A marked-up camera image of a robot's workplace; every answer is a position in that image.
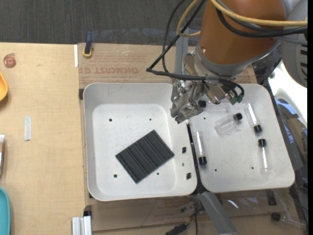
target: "clear plastic vial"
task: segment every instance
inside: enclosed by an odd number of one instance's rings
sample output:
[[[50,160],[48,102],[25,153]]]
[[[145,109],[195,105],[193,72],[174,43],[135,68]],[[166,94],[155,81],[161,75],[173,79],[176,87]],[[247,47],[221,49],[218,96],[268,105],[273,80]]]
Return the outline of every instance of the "clear plastic vial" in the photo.
[[[270,217],[272,221],[274,222],[279,222],[280,224],[294,226],[298,229],[301,229],[302,231],[306,230],[307,228],[307,223],[304,220],[299,219],[297,217],[286,216],[284,214],[280,214],[277,212],[272,212]]]
[[[262,174],[269,175],[270,167],[268,163],[268,148],[266,146],[266,140],[259,139],[258,143],[259,143],[258,158],[259,158],[260,172]]]
[[[230,112],[229,103],[214,104],[211,101],[208,102],[207,111],[212,113]]]
[[[200,165],[206,165],[206,152],[202,141],[203,134],[201,131],[196,131],[192,134],[196,154]]]
[[[230,132],[237,128],[238,121],[243,118],[241,113],[237,113],[235,115],[228,115],[214,124],[214,129],[220,134],[224,134],[226,132]]]
[[[262,132],[262,127],[255,114],[252,104],[249,103],[245,106],[245,113],[248,118],[250,126],[254,129],[254,132],[256,134]]]

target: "metal clamp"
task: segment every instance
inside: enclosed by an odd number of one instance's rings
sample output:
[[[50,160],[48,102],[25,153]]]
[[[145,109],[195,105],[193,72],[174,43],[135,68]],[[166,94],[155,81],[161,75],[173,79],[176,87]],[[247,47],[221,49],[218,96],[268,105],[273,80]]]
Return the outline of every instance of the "metal clamp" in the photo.
[[[219,235],[238,234],[236,227],[214,193],[203,192],[199,195],[199,199]]]
[[[71,222],[72,235],[92,235],[91,212],[85,211],[84,217],[74,217]]]
[[[0,135],[0,175],[3,173],[5,135]]]
[[[86,45],[83,48],[83,56],[86,58],[90,58],[92,54],[91,35],[92,35],[92,31],[91,30],[87,31]]]
[[[203,96],[202,81],[184,82],[177,80],[173,83],[171,101],[171,116],[177,123],[181,123],[203,111],[201,104],[197,102]]]

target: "black rubber mat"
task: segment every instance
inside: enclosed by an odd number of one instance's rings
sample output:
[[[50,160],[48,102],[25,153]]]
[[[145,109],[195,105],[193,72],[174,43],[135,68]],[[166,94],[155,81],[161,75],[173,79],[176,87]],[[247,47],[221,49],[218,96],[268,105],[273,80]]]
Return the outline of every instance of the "black rubber mat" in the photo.
[[[116,158],[138,183],[173,156],[174,153],[153,130],[118,153]]]

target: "wooden table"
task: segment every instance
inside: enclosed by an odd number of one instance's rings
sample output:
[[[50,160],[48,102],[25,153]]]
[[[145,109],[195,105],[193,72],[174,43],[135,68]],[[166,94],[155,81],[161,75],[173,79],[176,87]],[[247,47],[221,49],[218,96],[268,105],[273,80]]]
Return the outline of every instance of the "wooden table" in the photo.
[[[0,187],[10,199],[11,235],[69,235],[71,219],[81,217],[86,206],[74,45],[0,43],[0,58],[9,53],[15,53],[13,68],[6,68],[0,60],[8,84],[7,98],[0,102],[0,134],[6,140]],[[31,117],[29,141],[24,141],[26,116]],[[294,212],[291,198],[286,203]],[[232,221],[241,234],[301,234],[272,227],[268,215]],[[194,234],[192,226],[185,234]],[[164,234],[173,227],[96,234]],[[199,228],[200,234],[215,234],[210,222],[200,223]]]

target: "metal bracket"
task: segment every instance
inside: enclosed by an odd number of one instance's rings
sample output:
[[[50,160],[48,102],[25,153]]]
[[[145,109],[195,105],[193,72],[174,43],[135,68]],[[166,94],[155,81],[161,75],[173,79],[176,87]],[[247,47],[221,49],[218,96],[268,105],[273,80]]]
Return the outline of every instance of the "metal bracket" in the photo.
[[[90,58],[92,54],[91,35],[92,35],[92,31],[91,30],[87,31],[86,45],[83,48],[83,56],[86,58]]]
[[[276,202],[274,192],[272,190],[266,190],[266,195],[268,197],[268,205],[269,206],[276,206],[277,202]]]
[[[238,234],[217,196],[212,192],[199,194],[199,199],[219,235]]]
[[[185,34],[189,34],[189,28],[187,28],[184,32]],[[186,75],[186,70],[184,68],[183,59],[184,56],[188,53],[188,38],[180,37],[176,42],[176,54],[175,54],[175,74],[183,74]]]
[[[79,96],[79,99],[84,99],[84,89],[78,89],[78,96]]]
[[[91,212],[85,211],[84,217],[74,217],[71,222],[72,235],[92,235]]]
[[[201,81],[183,82],[177,80],[173,83],[171,101],[171,116],[177,123],[181,123],[203,111],[201,104],[197,102],[203,96],[203,84]]]
[[[204,93],[214,104],[220,104],[228,91],[225,91],[221,86],[213,84],[213,83],[204,83]]]
[[[0,135],[0,175],[3,173],[5,135]]]

